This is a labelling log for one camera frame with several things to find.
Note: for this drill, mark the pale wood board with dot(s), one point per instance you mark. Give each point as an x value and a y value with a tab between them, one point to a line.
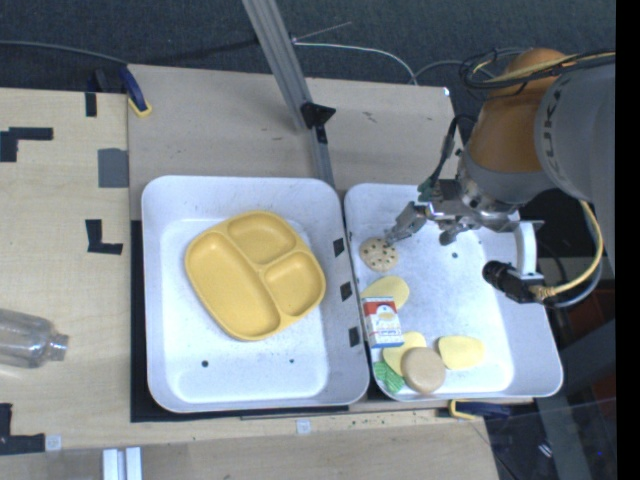
225	128

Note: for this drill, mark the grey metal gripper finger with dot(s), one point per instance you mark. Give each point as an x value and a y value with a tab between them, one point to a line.
409	220
454	230

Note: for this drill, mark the yellow divided plate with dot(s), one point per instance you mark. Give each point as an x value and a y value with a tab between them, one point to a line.
235	278

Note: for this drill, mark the red and white carton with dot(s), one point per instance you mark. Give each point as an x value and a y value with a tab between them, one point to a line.
382	323

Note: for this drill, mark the tan round bread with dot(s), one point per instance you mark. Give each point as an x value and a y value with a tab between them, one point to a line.
423	370

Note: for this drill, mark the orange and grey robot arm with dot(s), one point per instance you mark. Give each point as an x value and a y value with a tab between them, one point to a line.
510	133

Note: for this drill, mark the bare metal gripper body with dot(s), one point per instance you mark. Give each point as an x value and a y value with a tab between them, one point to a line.
467	205

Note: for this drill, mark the yellow flat oval slice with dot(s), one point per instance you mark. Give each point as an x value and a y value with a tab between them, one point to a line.
392	287
415	340
461	352

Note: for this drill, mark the green toy leaf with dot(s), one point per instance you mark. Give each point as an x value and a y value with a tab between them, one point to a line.
389	378

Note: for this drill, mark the black cylinder on white bracket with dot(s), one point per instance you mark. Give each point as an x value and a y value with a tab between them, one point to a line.
507	278

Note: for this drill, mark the beige biscuit with dark dots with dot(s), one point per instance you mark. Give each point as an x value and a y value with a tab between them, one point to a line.
377	258

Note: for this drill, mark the white plastic tray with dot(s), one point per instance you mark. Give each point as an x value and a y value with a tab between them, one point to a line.
450	298
240	373

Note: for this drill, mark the clear plastic bottle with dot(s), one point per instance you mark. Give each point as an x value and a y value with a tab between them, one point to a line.
25	338

